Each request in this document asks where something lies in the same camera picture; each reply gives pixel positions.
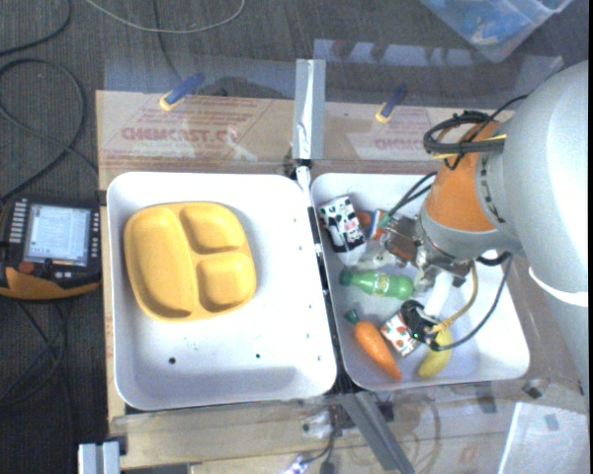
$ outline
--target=yellow plate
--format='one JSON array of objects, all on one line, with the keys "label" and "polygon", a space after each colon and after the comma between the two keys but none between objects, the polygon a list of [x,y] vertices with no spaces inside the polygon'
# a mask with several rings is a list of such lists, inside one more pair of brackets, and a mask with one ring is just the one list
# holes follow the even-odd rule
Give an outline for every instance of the yellow plate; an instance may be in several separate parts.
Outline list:
[{"label": "yellow plate", "polygon": [[124,246],[138,304],[163,321],[191,321],[233,311],[255,293],[246,233],[226,206],[164,203],[136,212]]}]

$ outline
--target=toy banana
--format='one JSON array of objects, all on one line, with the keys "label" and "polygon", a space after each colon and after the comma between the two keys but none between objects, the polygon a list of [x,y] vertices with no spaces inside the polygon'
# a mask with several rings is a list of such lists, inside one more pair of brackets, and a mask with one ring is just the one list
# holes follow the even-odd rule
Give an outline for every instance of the toy banana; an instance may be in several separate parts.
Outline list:
[{"label": "toy banana", "polygon": [[[442,330],[435,336],[435,342],[440,346],[446,346],[453,341],[453,335],[450,329]],[[442,352],[435,352],[431,350],[422,360],[417,375],[420,377],[433,377],[444,369],[448,360],[451,358],[451,350],[444,350]]]}]

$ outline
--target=blue marker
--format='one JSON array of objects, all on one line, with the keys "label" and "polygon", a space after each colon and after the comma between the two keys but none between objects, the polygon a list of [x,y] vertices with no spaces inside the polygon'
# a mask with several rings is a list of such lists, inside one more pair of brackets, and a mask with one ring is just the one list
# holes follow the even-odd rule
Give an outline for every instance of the blue marker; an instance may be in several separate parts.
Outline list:
[{"label": "blue marker", "polygon": [[201,73],[188,77],[169,93],[160,97],[160,107],[165,111],[171,111],[182,102],[186,95],[195,92],[205,82],[205,76]]},{"label": "blue marker", "polygon": [[405,96],[406,86],[400,84],[395,88],[395,91],[388,100],[379,107],[378,112],[376,113],[376,119],[381,123],[388,122],[393,115],[393,109],[395,109],[395,106],[398,105]]}]

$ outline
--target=plastic bottle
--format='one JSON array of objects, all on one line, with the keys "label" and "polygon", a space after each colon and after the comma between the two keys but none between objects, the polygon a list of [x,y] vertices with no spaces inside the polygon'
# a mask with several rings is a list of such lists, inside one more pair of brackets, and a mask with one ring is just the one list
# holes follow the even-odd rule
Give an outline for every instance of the plastic bottle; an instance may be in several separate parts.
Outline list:
[{"label": "plastic bottle", "polygon": [[374,296],[392,296],[406,300],[413,294],[413,279],[380,271],[352,272],[345,268],[340,273],[339,282],[343,286],[357,286]]}]

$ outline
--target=gray surface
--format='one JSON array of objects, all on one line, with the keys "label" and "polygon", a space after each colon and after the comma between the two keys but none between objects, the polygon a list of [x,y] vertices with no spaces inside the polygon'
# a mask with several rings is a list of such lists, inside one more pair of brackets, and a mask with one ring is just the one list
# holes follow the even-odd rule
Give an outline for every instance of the gray surface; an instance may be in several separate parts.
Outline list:
[{"label": "gray surface", "polygon": [[[85,124],[76,148],[96,159],[94,94],[98,89],[165,91],[178,76],[188,73],[190,58],[232,56],[242,64],[252,60],[291,63],[312,58],[319,40],[342,46],[366,42],[376,49],[389,45],[412,47],[427,58],[444,49],[470,46],[416,0],[246,0],[242,14],[214,30],[163,37],[176,72],[168,67],[158,36],[113,21],[82,0],[71,0],[72,19],[59,36],[25,51],[0,57],[6,62],[43,58],[68,68],[86,97]],[[118,14],[153,25],[151,0],[98,0]],[[206,23],[237,0],[157,0],[161,24],[188,28]],[[377,63],[328,65],[327,93],[336,98],[371,100],[390,92],[404,74],[410,83],[408,104],[496,106],[514,91],[528,89],[560,64],[569,66],[588,58],[589,0],[575,0],[551,17],[501,64],[479,61],[466,68],[404,65],[389,68]],[[0,0],[0,49],[42,34],[57,20],[57,0]],[[544,61],[532,63],[532,58]],[[524,77],[521,75],[527,68]],[[270,79],[222,78],[229,95],[272,96]],[[27,125],[69,141],[74,130],[76,98],[66,80],[42,65],[21,65],[4,76],[1,98],[9,111]],[[0,115],[0,194],[26,179],[59,155]],[[95,185],[78,160],[66,157],[26,188],[26,192],[61,197],[90,196]],[[0,410],[0,472],[74,472],[78,442],[102,440],[106,434],[102,294],[94,292],[59,306],[70,310],[68,348],[62,372],[70,397],[66,414],[58,379],[33,400]],[[53,332],[58,317],[48,304],[30,310]],[[43,348],[26,316],[11,301],[0,303],[0,393],[18,378]]]}]

